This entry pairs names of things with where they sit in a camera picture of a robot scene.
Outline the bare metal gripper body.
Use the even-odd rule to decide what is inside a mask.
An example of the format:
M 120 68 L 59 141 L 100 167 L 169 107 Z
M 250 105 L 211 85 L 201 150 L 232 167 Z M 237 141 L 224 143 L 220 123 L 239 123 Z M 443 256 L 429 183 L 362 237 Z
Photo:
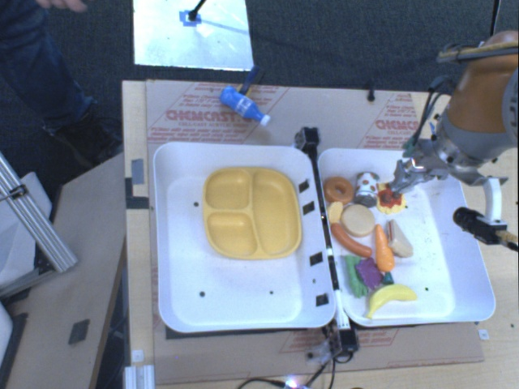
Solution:
M 431 180 L 452 176 L 466 185 L 482 185 L 485 177 L 478 171 L 483 165 L 460 150 L 450 139 L 419 139 L 408 147 L 408 169 L 425 168 Z

